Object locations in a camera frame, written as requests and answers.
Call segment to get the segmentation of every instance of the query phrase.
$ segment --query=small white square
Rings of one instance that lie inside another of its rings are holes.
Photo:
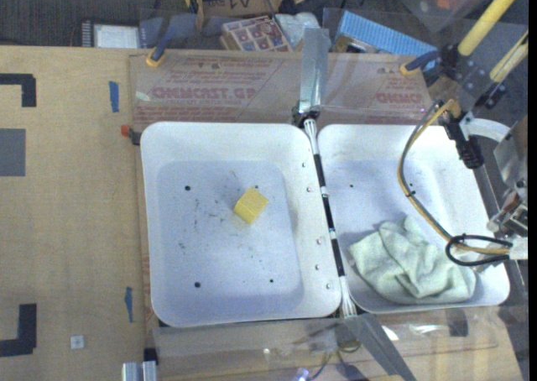
[[[84,335],[70,337],[70,349],[79,350],[81,348],[84,348]]]

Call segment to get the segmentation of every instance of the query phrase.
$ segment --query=pale green cloth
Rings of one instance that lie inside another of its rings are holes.
[[[348,249],[358,273],[385,299],[406,305],[449,304],[472,297],[476,275],[423,238],[412,217],[385,222]]]

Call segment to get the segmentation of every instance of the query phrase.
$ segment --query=yellow cube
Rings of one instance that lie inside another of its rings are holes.
[[[246,223],[252,224],[268,203],[269,199],[250,187],[237,201],[233,208],[233,212],[241,217]]]

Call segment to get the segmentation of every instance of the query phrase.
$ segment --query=yellow pole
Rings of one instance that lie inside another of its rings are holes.
[[[464,37],[459,44],[459,53],[469,56],[476,47],[487,36],[488,32],[494,27],[494,24],[503,16],[503,14],[512,5],[514,0],[493,0],[487,10],[478,19],[473,28]]]
[[[493,67],[490,71],[490,79],[500,83],[511,70],[516,68],[519,63],[528,56],[529,52],[529,31],[519,39],[513,48]]]

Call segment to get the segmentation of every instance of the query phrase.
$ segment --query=white tray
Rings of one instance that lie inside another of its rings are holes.
[[[348,247],[385,221],[415,217],[430,241],[446,245],[415,211],[397,181],[399,156],[411,126],[331,125],[319,134],[319,149],[330,193],[331,211],[353,300],[367,312],[423,311],[446,307],[499,305],[508,297],[509,281],[502,264],[478,275],[474,296],[454,305],[399,305],[374,291],[348,263]],[[428,128],[405,162],[405,176],[425,207],[451,234],[492,236],[473,172],[459,160],[444,128]]]
[[[315,164],[298,128],[156,123],[143,132],[141,151],[151,299],[161,321],[205,326],[337,309]],[[269,202],[248,225],[232,209],[251,186]]]

